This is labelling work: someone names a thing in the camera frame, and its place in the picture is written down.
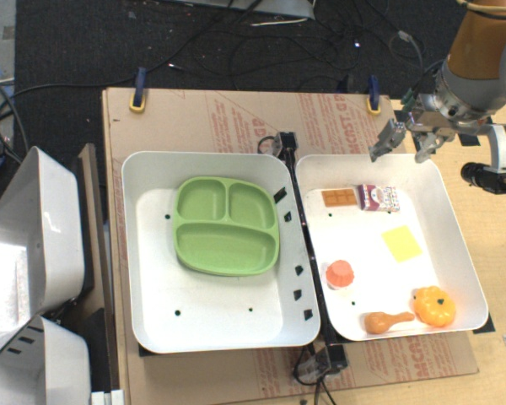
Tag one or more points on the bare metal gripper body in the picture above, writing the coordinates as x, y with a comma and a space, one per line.
443, 118

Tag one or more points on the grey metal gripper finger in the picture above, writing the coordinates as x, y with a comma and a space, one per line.
388, 138
428, 146

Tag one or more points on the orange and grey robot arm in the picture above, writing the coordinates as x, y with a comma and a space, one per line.
480, 36

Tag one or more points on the purple and white carton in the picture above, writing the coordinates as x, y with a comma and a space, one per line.
378, 198

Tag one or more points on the orange waffle biscuit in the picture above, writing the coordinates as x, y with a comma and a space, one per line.
339, 197

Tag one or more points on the thin black rod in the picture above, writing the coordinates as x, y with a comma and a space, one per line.
310, 243

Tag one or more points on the white plastic tray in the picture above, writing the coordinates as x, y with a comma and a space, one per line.
219, 310
375, 277

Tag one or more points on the orange jelly cup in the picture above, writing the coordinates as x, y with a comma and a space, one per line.
340, 273

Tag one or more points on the orange pumpkin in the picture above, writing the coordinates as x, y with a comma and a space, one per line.
433, 307

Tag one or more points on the orange chicken drumstick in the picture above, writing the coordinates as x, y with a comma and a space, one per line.
379, 323

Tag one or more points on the green divided plate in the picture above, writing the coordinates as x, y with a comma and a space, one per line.
223, 243

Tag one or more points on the brown cardboard board red print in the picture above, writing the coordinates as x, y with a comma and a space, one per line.
185, 120

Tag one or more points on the black cylinder on white bracket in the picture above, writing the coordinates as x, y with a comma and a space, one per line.
489, 177

